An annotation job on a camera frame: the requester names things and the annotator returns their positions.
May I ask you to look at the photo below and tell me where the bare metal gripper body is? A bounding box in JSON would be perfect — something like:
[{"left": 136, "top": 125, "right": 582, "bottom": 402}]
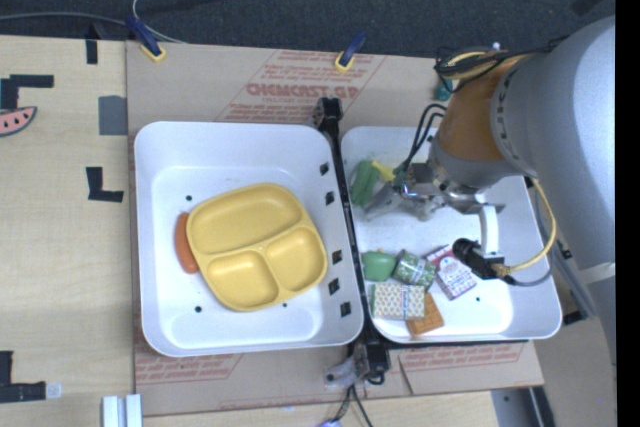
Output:
[{"left": 398, "top": 161, "right": 507, "bottom": 218}]

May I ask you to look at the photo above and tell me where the green and yellow corn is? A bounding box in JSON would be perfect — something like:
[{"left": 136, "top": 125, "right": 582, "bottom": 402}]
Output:
[{"left": 349, "top": 158, "right": 397, "bottom": 209}]

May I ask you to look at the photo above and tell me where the green can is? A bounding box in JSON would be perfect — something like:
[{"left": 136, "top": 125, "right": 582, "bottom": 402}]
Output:
[{"left": 390, "top": 249, "right": 438, "bottom": 289}]

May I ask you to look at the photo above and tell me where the green pepper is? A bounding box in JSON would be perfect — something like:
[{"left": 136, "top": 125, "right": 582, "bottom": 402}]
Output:
[{"left": 360, "top": 248, "right": 399, "bottom": 283}]

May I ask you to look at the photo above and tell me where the red and white carton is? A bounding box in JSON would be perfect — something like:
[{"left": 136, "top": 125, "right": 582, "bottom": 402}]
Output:
[{"left": 424, "top": 244, "right": 478, "bottom": 302}]

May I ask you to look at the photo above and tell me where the yellow green patterned packet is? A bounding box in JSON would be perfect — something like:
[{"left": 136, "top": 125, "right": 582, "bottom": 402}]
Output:
[{"left": 369, "top": 281, "right": 427, "bottom": 322}]

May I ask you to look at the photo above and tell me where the orange biscuit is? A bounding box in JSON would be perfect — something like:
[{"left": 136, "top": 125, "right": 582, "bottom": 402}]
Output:
[{"left": 405, "top": 291, "right": 446, "bottom": 339}]

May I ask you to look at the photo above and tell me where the white plastic tray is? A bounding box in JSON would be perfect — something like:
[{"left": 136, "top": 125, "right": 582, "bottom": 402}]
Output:
[
  {"left": 339, "top": 125, "right": 564, "bottom": 345},
  {"left": 133, "top": 120, "right": 365, "bottom": 359}
]

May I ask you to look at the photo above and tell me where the yellow divided plate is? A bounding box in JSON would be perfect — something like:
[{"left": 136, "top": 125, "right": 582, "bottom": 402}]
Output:
[{"left": 185, "top": 182, "right": 330, "bottom": 313}]

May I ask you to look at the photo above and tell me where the orange sausage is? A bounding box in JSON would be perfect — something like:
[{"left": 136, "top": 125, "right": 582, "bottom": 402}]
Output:
[{"left": 173, "top": 211, "right": 202, "bottom": 276}]

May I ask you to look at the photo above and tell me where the brown cardboard board red print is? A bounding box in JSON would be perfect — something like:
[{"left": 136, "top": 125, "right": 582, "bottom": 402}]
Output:
[{"left": 124, "top": 39, "right": 546, "bottom": 417}]

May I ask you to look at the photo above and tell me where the pink watermelon slice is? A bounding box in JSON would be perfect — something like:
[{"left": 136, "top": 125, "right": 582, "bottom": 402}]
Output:
[{"left": 0, "top": 105, "right": 39, "bottom": 138}]

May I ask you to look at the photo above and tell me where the black cylinder on white bracket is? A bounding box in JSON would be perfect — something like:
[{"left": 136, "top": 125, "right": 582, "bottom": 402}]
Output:
[{"left": 452, "top": 202, "right": 507, "bottom": 281}]

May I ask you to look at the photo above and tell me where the black block with thin wires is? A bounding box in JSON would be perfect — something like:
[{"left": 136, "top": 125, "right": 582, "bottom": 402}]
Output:
[
  {"left": 348, "top": 340, "right": 391, "bottom": 385},
  {"left": 313, "top": 96, "right": 344, "bottom": 132}
]

